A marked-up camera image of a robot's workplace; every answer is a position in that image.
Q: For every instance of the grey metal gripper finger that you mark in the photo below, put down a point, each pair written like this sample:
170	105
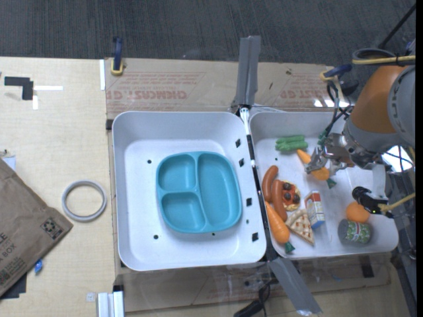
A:
316	160
335	168

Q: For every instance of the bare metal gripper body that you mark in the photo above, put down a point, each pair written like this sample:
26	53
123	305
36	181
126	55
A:
337	149

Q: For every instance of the orange toy carrot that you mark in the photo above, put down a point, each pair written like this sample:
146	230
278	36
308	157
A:
277	225
322	174

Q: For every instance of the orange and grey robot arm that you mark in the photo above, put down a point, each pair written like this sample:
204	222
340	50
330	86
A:
373	104

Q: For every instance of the white plastic tray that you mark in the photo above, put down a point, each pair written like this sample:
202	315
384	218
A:
337	190
138	183

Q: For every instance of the green toy asparagus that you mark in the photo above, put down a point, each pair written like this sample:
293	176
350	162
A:
291	143

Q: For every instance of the round toy biscuit with toppings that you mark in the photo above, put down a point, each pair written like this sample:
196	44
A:
292	197

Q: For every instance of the small white and orange carton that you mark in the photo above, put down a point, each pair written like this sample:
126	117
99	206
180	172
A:
315	210

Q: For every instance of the orange toy fruit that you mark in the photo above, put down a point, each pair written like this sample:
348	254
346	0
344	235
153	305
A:
356	213

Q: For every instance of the brown toy sausage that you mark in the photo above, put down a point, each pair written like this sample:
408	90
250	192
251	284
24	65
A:
278	200
268	182

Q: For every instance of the toy pizza slice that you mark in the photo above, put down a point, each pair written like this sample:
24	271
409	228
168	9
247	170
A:
302	226

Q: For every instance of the thin black and white rod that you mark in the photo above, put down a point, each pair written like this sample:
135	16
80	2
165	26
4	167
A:
251	147

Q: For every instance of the small green labelled can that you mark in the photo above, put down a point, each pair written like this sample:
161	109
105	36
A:
355	232

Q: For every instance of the blue divided plate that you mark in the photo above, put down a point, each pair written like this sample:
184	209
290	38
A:
198	193

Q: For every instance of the brown cardboard board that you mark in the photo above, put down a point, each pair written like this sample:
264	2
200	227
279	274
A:
185	84

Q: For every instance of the small blue wrapper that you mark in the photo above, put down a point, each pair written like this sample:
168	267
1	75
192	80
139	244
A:
38	266

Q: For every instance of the brown paper bag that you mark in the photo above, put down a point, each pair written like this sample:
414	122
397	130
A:
23	220

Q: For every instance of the black cylinder on white bracket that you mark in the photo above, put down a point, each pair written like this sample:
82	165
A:
365	198

